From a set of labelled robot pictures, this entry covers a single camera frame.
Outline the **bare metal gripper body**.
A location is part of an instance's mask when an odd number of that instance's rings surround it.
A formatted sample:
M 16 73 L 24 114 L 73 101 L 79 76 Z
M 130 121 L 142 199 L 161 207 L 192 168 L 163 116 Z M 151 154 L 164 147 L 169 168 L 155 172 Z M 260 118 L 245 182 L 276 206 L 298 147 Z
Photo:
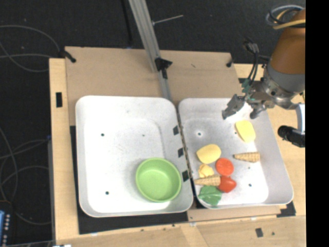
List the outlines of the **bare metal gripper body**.
M 246 79 L 243 82 L 245 101 L 254 109 L 267 109 L 279 106 L 294 110 L 298 105 L 292 99 L 305 90 L 305 80 L 291 79 L 275 82 L 269 78 L 259 81 Z

